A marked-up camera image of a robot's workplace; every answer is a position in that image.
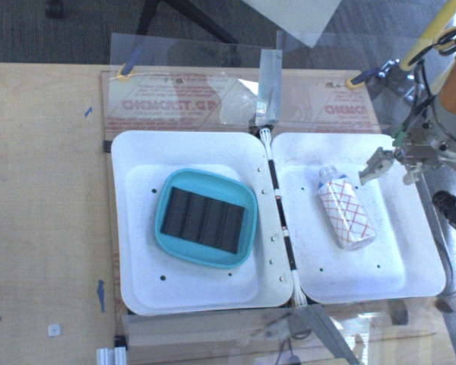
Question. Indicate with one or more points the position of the turquoise plate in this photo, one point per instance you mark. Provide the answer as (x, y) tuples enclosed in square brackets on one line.
[(207, 259)]

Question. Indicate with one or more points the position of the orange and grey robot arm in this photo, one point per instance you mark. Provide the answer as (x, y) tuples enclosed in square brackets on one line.
[(452, 89)]

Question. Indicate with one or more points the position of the white plastic tray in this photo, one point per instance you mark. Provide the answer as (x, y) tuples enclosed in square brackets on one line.
[(399, 264), (197, 291)]

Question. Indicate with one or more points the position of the clear bottle, red lattice label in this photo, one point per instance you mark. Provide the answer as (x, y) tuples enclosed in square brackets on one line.
[(346, 211)]

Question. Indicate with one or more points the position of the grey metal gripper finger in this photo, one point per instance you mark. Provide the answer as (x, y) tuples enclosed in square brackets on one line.
[(376, 164), (412, 173)]

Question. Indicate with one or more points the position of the small white square tile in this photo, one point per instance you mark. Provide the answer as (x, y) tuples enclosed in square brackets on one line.
[(54, 330)]

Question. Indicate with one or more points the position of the black cylinder on white bracket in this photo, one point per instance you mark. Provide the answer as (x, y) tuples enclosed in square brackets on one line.
[(448, 207)]

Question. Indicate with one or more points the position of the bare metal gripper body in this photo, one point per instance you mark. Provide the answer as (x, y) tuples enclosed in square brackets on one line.
[(422, 152)]

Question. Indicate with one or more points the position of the black ribbed block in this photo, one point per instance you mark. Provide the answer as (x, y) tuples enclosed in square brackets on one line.
[(203, 219)]

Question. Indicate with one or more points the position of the brown cardboard board, red print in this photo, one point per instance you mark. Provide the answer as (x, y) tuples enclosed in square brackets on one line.
[(319, 108)]

